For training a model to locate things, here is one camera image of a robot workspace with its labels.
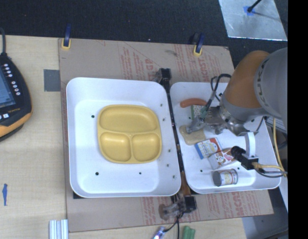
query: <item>blue marker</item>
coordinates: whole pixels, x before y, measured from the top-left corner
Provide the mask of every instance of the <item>blue marker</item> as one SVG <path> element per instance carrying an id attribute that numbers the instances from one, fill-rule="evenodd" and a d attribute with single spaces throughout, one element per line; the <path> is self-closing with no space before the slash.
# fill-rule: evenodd
<path id="1" fill-rule="evenodd" d="M 3 189 L 2 189 L 2 194 L 3 194 L 3 201 L 4 201 L 4 206 L 7 206 L 7 204 L 6 204 L 6 196 L 7 196 L 7 194 L 8 194 L 8 184 L 4 184 L 3 185 Z"/>

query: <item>tin can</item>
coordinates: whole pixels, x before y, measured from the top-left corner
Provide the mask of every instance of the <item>tin can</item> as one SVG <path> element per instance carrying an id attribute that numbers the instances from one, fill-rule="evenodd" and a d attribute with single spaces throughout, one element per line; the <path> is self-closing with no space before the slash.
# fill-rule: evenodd
<path id="1" fill-rule="evenodd" d="M 237 184 L 238 174 L 235 169 L 214 171 L 213 181 L 215 186 L 217 187 L 230 184 Z"/>

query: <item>gray square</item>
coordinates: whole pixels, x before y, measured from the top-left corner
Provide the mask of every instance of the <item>gray square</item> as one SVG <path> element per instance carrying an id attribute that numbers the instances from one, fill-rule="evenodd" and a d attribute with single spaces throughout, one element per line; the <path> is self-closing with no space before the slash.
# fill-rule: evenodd
<path id="1" fill-rule="evenodd" d="M 219 0 L 227 34 L 232 38 L 287 41 L 274 0 Z"/>

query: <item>wooden table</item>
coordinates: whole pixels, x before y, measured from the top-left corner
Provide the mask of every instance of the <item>wooden table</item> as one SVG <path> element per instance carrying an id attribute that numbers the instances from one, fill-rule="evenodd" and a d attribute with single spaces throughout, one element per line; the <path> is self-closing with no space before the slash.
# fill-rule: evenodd
<path id="1" fill-rule="evenodd" d="M 2 40 L 0 36 L 0 53 Z M 49 221 L 67 219 L 60 92 L 44 91 L 44 70 L 59 70 L 58 38 L 7 36 L 6 52 L 32 95 L 33 115 L 0 142 L 0 239 L 47 239 Z M 7 205 L 2 189 L 7 184 Z M 195 239 L 244 239 L 241 218 L 180 224 Z M 70 239 L 147 239 L 158 226 L 70 233 Z M 177 238 L 177 226 L 164 239 Z"/>

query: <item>cardboard sheet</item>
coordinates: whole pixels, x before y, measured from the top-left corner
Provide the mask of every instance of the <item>cardboard sheet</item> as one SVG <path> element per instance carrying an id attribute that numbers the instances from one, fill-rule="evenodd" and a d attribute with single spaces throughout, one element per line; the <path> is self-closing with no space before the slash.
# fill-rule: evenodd
<path id="1" fill-rule="evenodd" d="M 67 107 L 65 89 L 75 77 L 150 81 L 159 68 L 170 68 L 175 82 L 209 82 L 234 68 L 226 47 L 203 46 L 200 57 L 194 45 L 72 39 L 61 48 L 59 62 L 66 178 L 67 219 L 70 232 L 139 227 L 173 223 L 159 217 L 158 207 L 170 205 L 170 197 L 83 199 L 73 194 L 69 182 Z M 267 190 L 195 195 L 197 210 L 180 222 L 229 219 L 272 214 Z"/>

